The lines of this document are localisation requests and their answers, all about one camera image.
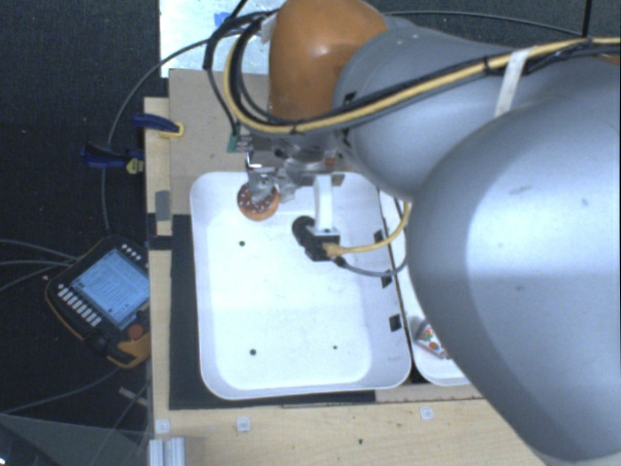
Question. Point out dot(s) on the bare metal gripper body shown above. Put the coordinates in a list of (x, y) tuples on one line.
[(310, 160)]

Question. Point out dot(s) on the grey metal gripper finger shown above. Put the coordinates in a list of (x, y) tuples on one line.
[(287, 191), (258, 182)]

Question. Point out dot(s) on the brown doughnut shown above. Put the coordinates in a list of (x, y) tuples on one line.
[(258, 210)]

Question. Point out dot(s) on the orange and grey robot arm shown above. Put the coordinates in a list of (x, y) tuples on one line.
[(509, 221)]

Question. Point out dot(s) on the white plastic tray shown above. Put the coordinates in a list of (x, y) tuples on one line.
[(439, 372), (291, 309)]

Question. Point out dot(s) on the white packet with red print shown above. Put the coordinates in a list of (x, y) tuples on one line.
[(429, 339)]

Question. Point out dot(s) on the pale wood board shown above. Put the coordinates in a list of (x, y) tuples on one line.
[(339, 430)]

